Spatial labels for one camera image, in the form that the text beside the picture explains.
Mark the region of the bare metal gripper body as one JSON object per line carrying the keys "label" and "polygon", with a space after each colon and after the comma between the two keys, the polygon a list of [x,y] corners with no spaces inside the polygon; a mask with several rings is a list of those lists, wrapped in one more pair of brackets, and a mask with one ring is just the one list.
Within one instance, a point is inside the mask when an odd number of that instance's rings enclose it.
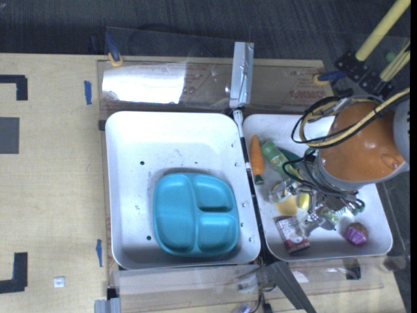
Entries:
{"label": "bare metal gripper body", "polygon": [[357,191],[347,191],[329,183],[320,173],[303,170],[303,178],[308,188],[308,213],[316,213],[318,208],[327,207],[333,211],[344,208],[358,214]]}

